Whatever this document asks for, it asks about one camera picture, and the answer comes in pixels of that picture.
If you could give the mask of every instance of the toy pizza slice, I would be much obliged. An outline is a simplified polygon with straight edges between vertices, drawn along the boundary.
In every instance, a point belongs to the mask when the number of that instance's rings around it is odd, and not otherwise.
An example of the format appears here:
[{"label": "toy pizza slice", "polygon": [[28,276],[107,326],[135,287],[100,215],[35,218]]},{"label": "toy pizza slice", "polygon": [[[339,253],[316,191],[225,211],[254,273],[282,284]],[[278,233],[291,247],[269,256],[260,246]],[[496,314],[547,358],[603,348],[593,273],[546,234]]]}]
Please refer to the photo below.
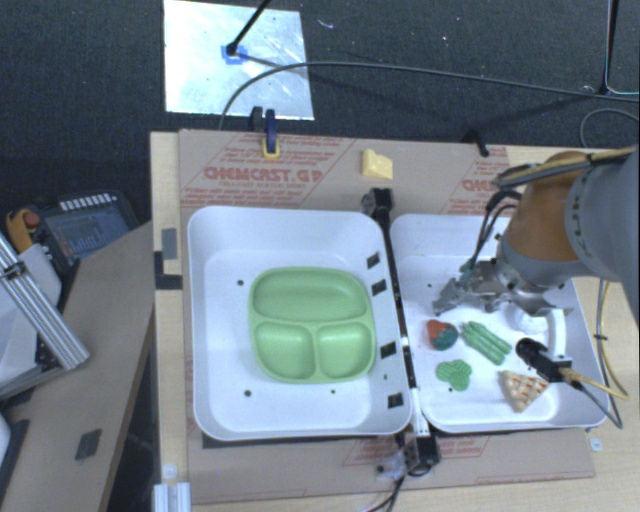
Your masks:
[{"label": "toy pizza slice", "polygon": [[524,411],[549,386],[544,379],[508,370],[502,372],[500,378],[507,401],[516,412]]}]

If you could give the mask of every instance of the black carpet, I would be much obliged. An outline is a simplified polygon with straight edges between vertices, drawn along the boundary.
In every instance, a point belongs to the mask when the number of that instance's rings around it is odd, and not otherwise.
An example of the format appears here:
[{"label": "black carpet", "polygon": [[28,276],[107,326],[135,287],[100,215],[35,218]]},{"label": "black carpet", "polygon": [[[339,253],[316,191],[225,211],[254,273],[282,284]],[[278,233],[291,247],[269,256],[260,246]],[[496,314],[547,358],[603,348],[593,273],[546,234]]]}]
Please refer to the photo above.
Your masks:
[{"label": "black carpet", "polygon": [[[572,91],[602,81],[605,0],[271,6],[301,12],[309,60],[430,67]],[[610,77],[619,90],[638,90],[639,21],[640,3],[623,0]],[[4,212],[33,198],[118,188],[140,220],[150,218],[149,132],[216,124],[215,116],[165,112],[163,50],[160,0],[0,2]],[[638,115],[637,103],[389,71],[314,69],[311,86],[316,121],[282,122],[282,131],[459,141],[474,128],[487,143],[578,146],[588,112]],[[225,126],[245,129],[246,121]],[[585,136],[591,146],[621,147],[637,143],[638,127],[602,114]]]}]

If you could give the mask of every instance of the small black connector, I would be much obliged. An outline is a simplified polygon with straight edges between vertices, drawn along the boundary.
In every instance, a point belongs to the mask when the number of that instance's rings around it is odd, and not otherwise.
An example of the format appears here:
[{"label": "small black connector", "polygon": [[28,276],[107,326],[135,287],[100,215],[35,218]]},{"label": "small black connector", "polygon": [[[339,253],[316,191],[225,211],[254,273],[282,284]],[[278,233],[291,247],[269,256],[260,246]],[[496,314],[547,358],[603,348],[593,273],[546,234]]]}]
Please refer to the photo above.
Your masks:
[{"label": "small black connector", "polygon": [[225,50],[226,50],[227,55],[229,57],[235,57],[236,53],[238,52],[238,43],[236,41],[233,41],[232,43],[229,43],[225,47]]},{"label": "small black connector", "polygon": [[372,188],[362,198],[360,211],[377,220],[377,212],[384,211],[388,214],[393,209],[393,206],[393,192],[390,188]]},{"label": "small black connector", "polygon": [[467,133],[465,133],[464,137],[460,141],[462,143],[470,142],[472,144],[476,144],[478,146],[478,151],[483,158],[487,158],[489,156],[489,149],[487,145],[484,143],[484,138],[480,135],[479,132],[471,128]]},{"label": "small black connector", "polygon": [[416,444],[418,445],[418,460],[421,466],[431,467],[440,462],[440,449],[433,434],[429,437],[417,437]]},{"label": "small black connector", "polygon": [[559,369],[571,368],[571,361],[552,361],[542,352],[547,352],[547,347],[530,338],[522,338],[516,344],[516,354],[529,366],[535,368],[540,377],[549,382],[564,381],[564,376]]}]

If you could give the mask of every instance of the display screen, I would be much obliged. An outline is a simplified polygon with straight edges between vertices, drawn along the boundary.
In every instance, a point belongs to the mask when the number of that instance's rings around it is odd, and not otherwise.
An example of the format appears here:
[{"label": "display screen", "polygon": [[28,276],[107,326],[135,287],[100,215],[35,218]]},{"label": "display screen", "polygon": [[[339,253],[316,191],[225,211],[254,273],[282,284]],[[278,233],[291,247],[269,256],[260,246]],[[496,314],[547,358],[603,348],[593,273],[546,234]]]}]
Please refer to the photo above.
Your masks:
[{"label": "display screen", "polygon": [[70,265],[129,232],[115,206],[55,215],[45,222]]}]

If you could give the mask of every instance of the green toy food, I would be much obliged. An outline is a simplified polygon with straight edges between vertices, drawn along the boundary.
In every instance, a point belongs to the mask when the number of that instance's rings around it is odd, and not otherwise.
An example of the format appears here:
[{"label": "green toy food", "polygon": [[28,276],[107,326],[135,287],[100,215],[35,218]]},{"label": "green toy food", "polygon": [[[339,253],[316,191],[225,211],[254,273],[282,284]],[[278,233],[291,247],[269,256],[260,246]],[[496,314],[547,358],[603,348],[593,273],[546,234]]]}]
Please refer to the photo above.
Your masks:
[{"label": "green toy food", "polygon": [[451,384],[451,387],[456,391],[464,391],[469,387],[469,376],[471,373],[471,366],[462,359],[445,361],[440,363],[436,368],[436,377]]},{"label": "green toy food", "polygon": [[511,352],[512,346],[493,334],[478,322],[469,322],[462,326],[462,337],[472,348],[495,365],[504,363],[505,356]]},{"label": "green toy food", "polygon": [[438,320],[427,322],[427,334],[436,350],[446,350],[458,339],[458,330],[452,324]]},{"label": "green toy food", "polygon": [[376,355],[367,290],[342,270],[263,272],[251,287],[249,328],[260,367],[288,383],[353,380],[369,371]]}]

